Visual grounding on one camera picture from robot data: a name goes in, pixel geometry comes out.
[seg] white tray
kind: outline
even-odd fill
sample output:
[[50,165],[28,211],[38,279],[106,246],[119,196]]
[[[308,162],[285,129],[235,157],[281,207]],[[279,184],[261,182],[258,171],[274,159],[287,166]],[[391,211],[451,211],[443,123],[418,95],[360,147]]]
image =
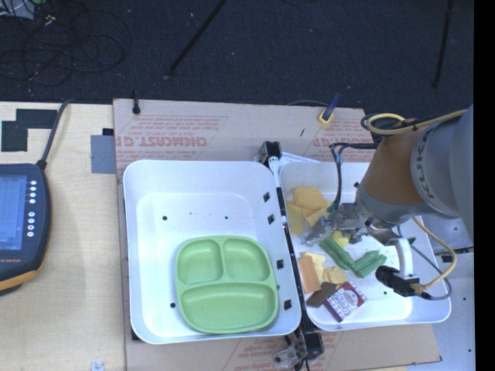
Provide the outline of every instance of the white tray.
[[[258,162],[141,160],[127,167],[123,180],[131,325],[140,339],[166,344],[287,335],[298,327],[299,295],[275,178],[268,168]],[[174,278],[177,250],[188,239],[224,234],[250,237],[268,253],[279,306],[267,328],[214,335],[192,329],[180,315]]]
[[[356,189],[353,184],[361,181],[368,165],[367,163],[343,164],[342,203],[353,203],[356,195]],[[335,163],[288,163],[282,167],[280,176],[286,201],[293,200],[292,191],[294,188],[306,186],[315,186],[319,188],[326,199],[335,199],[337,188]],[[424,253],[429,260],[436,263],[428,237],[413,221],[410,220],[403,224],[401,229],[404,237],[416,237],[415,247]],[[303,243],[304,237],[308,232],[310,232],[310,228],[306,226],[304,234],[292,238],[295,256],[300,257],[303,251],[321,253],[326,255],[324,267],[334,266],[332,258],[317,243],[312,246]],[[373,237],[366,236],[361,242],[348,244],[345,247],[345,250],[350,253],[354,260],[364,255],[367,251],[375,249],[387,256],[386,265],[399,268],[395,247],[384,247]],[[427,261],[413,250],[412,254],[414,273],[420,277],[421,283],[427,283],[438,276],[439,273]],[[346,275],[347,280],[351,280],[366,295],[367,301],[342,322],[338,322],[323,305],[319,308],[308,307],[309,318],[322,330],[348,330],[386,325],[433,323],[442,322],[449,317],[451,305],[448,298],[441,301],[428,301],[417,296],[405,298],[379,282],[374,274],[359,278],[352,271],[346,271]],[[433,285],[428,289],[428,293],[433,296],[444,295],[446,293],[444,282],[441,281]]]

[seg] hand-mounted sensor device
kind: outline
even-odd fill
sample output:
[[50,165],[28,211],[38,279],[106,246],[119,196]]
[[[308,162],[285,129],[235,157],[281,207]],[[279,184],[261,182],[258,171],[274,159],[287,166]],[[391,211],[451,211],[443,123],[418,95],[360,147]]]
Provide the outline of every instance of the hand-mounted sensor device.
[[43,268],[50,244],[52,208],[46,158],[65,101],[36,164],[0,165],[0,295],[19,288]]

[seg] dark background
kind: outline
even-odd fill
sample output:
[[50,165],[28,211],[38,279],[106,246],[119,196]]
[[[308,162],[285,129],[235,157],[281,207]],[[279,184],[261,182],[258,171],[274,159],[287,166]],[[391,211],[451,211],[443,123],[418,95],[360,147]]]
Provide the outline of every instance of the dark background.
[[227,0],[164,80],[219,1],[45,0],[31,19],[0,12],[0,100],[110,104],[135,90],[320,106],[338,92],[341,107],[420,118],[473,103],[474,0],[453,0],[436,87],[448,0]]

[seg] divided green plate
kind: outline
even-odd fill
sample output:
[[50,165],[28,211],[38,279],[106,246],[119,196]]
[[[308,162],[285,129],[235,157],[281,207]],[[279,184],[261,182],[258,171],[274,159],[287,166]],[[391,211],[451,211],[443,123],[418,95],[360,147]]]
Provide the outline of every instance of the divided green plate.
[[180,313],[198,331],[254,331],[277,315],[273,268],[255,240],[228,235],[188,240],[177,251],[175,273]]

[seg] cardboard sheet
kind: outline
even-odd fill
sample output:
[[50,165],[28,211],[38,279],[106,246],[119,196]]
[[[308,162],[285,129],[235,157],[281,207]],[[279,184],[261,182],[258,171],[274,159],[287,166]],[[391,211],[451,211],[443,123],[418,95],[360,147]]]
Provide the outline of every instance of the cardboard sheet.
[[[210,161],[254,160],[264,141],[279,141],[294,155],[331,162],[336,141],[369,142],[360,126],[362,110],[337,108],[330,124],[317,121],[318,107],[258,106],[185,101],[114,100],[114,131],[121,232],[121,268],[128,370],[277,370],[273,355],[286,347],[283,337],[216,339],[186,344],[149,345],[132,339],[129,317],[127,237],[122,175],[138,159]],[[369,162],[373,152],[349,150],[345,162]],[[312,371],[347,371],[404,366],[441,359],[430,325],[322,332],[325,352]]]

